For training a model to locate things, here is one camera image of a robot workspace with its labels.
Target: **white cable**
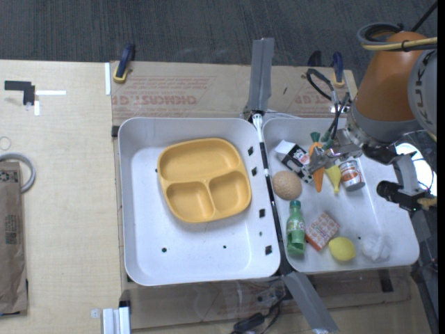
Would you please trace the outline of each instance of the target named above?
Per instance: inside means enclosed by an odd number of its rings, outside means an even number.
[[[33,185],[33,183],[35,181],[35,167],[34,167],[33,163],[31,162],[31,160],[28,157],[26,157],[22,153],[7,152],[7,153],[4,153],[4,154],[0,154],[0,161],[5,161],[7,159],[15,159],[15,160],[18,160],[18,161],[22,161],[31,170],[31,176],[29,177],[29,180],[21,188],[22,193],[25,193],[26,191],[28,191],[32,187],[32,185]]]

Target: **gray carpet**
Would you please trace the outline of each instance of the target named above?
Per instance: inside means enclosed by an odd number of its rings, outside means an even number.
[[[373,52],[360,46],[357,30],[374,22],[402,24],[410,30],[434,2],[0,0],[0,59],[106,62],[120,59],[124,45],[134,43],[137,61],[249,65],[252,41],[274,37],[274,65],[306,65],[319,50],[321,65],[330,66],[333,53],[339,51],[344,67],[353,71],[359,85]],[[437,9],[417,32],[437,36]],[[424,133],[407,138],[437,171],[436,143]],[[429,262],[425,247],[433,247],[437,254],[437,210],[424,216],[430,236],[421,240],[419,266]],[[416,280],[435,333],[436,303],[428,296],[434,285],[428,282],[431,277],[422,277],[422,271]]]

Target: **green bottle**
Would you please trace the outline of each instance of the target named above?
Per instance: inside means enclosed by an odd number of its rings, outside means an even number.
[[[300,212],[301,202],[291,200],[289,203],[289,218],[286,222],[287,252],[289,255],[302,255],[305,253],[305,221]]]

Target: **clamp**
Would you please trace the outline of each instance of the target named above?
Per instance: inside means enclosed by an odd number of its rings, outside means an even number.
[[[340,52],[335,52],[332,56],[332,65],[334,67],[333,84],[336,87],[342,87],[345,84],[343,80],[343,58]]]
[[[114,69],[113,80],[116,83],[124,83],[127,78],[127,64],[130,60],[134,59],[134,44],[127,43],[122,53],[119,65]]]

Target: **wooden table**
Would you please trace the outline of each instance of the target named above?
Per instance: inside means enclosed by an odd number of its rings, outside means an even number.
[[[0,61],[3,80],[31,81],[40,115],[22,92],[0,90],[0,136],[22,152],[37,176],[24,194],[29,309],[0,319],[0,333],[100,333],[96,314],[116,308],[122,293],[111,138],[111,99],[104,63]],[[24,178],[27,176],[23,167]],[[409,301],[343,308],[332,316],[344,333],[429,333],[414,282]],[[233,324],[159,328],[147,333],[227,333]],[[304,317],[287,315],[271,333],[312,333]]]

